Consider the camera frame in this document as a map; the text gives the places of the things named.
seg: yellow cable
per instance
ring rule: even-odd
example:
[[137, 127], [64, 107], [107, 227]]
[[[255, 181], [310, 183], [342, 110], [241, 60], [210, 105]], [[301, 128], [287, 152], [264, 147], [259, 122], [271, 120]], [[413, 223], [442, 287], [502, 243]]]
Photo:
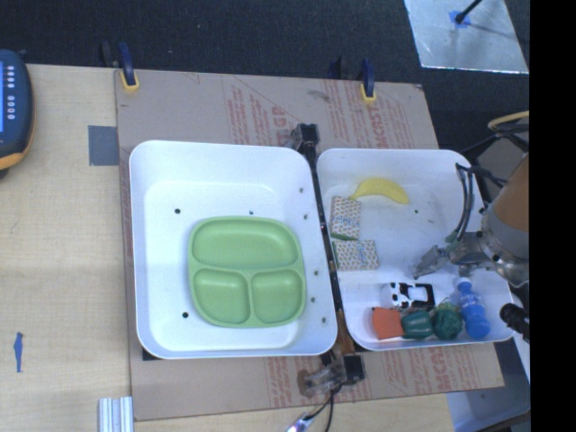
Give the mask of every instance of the yellow cable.
[[512, 122], [513, 120], [523, 119], [524, 117], [528, 117], [528, 116], [529, 116], [529, 111], [512, 113], [510, 115], [504, 115], [503, 117], [499, 117], [497, 119], [490, 120], [488, 122], [488, 128], [490, 128], [492, 131], [496, 131], [496, 127], [502, 123]]

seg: water bottle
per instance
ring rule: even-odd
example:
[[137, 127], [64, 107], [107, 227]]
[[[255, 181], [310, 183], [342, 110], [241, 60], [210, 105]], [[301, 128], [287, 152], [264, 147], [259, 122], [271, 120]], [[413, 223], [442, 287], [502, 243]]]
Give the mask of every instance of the water bottle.
[[464, 319], [466, 332], [471, 338], [484, 338], [490, 333], [490, 322], [486, 318], [486, 309], [481, 303], [480, 296], [473, 291], [472, 282], [468, 278], [459, 278], [456, 288], [460, 292], [458, 307]]

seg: patterned box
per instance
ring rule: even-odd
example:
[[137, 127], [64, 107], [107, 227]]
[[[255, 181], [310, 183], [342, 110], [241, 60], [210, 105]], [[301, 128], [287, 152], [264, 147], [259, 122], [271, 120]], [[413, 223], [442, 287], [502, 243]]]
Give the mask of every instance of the patterned box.
[[332, 247], [338, 270], [375, 270], [380, 265], [374, 240], [333, 240]]
[[335, 195], [330, 204], [330, 236], [342, 240], [360, 237], [360, 202]]

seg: light wood surface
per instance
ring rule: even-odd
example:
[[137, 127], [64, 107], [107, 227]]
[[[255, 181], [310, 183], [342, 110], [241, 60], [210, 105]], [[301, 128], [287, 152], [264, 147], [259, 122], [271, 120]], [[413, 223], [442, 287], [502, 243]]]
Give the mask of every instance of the light wood surface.
[[[116, 124], [113, 71], [29, 70], [36, 135], [28, 157], [0, 180], [0, 430], [96, 431], [98, 399], [131, 395], [119, 172], [90, 166], [88, 157], [88, 127]], [[175, 418], [134, 429], [284, 432], [304, 411]], [[327, 416], [310, 432], [324, 430]], [[354, 429], [446, 432], [453, 425], [438, 394], [337, 404], [330, 431]]]

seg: banana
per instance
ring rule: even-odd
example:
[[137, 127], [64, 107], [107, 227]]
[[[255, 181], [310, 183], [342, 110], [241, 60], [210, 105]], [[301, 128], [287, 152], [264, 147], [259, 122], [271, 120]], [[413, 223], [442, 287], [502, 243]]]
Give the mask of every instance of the banana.
[[408, 194], [401, 185], [383, 177], [365, 179], [349, 198], [355, 200], [358, 197], [366, 197], [367, 195], [383, 195], [402, 204], [406, 204], [409, 201]]

